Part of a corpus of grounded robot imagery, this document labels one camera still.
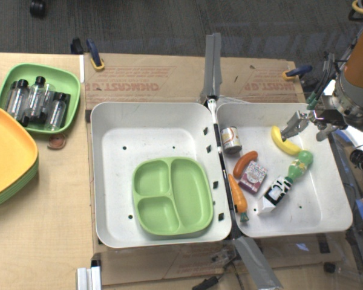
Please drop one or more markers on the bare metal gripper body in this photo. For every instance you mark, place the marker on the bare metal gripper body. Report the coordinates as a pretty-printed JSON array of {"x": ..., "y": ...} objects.
[{"x": 331, "y": 118}]

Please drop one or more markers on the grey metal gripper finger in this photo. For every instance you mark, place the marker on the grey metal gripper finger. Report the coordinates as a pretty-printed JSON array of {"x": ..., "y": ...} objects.
[
  {"x": 297, "y": 122},
  {"x": 324, "y": 134}
]

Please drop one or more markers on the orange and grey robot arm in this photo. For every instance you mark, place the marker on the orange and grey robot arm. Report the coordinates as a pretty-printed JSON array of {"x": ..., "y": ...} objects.
[{"x": 358, "y": 59}]

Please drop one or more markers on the yellow banana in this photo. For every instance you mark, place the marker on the yellow banana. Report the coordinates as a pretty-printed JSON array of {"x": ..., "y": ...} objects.
[{"x": 282, "y": 145}]

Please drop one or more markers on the green bottle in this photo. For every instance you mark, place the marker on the green bottle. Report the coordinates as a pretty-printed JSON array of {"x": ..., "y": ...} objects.
[{"x": 299, "y": 166}]

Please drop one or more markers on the white plastic tray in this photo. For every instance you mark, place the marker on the white plastic tray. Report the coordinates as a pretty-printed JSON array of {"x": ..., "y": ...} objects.
[
  {"x": 118, "y": 174},
  {"x": 317, "y": 198}
]

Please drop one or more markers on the orange sausage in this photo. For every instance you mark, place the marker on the orange sausage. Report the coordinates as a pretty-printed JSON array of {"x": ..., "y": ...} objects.
[{"x": 244, "y": 163}]

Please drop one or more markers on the small silver can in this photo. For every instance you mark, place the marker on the small silver can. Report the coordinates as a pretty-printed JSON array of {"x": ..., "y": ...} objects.
[{"x": 231, "y": 140}]

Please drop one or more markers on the purple carton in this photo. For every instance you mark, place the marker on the purple carton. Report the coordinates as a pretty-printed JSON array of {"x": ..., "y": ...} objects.
[{"x": 252, "y": 177}]

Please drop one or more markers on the white and black carton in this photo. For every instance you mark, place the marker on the white and black carton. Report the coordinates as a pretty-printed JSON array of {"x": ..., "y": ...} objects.
[{"x": 275, "y": 195}]

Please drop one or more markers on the thin black and white rod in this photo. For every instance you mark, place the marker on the thin black and white rod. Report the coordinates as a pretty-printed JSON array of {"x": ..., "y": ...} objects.
[{"x": 217, "y": 137}]

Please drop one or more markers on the orange carrot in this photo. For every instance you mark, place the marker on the orange carrot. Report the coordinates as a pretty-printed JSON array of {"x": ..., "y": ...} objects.
[{"x": 239, "y": 195}]

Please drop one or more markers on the green divided plate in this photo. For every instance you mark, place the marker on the green divided plate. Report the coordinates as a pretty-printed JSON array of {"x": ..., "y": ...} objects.
[{"x": 186, "y": 186}]

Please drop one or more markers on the brown cardboard board red print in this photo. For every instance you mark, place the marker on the brown cardboard board red print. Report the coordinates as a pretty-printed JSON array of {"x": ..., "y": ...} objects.
[{"x": 157, "y": 77}]

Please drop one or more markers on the clear bottle with black cap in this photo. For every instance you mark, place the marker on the clear bottle with black cap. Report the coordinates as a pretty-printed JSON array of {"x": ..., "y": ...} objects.
[
  {"x": 18, "y": 100},
  {"x": 9, "y": 95},
  {"x": 56, "y": 113},
  {"x": 49, "y": 94},
  {"x": 36, "y": 97}
]

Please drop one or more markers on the yellow plate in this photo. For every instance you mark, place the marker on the yellow plate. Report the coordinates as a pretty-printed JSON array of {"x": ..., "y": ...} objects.
[{"x": 9, "y": 150}]

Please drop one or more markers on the black cylinder on white bracket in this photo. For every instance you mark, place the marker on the black cylinder on white bracket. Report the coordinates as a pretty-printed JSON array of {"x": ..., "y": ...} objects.
[{"x": 360, "y": 159}]

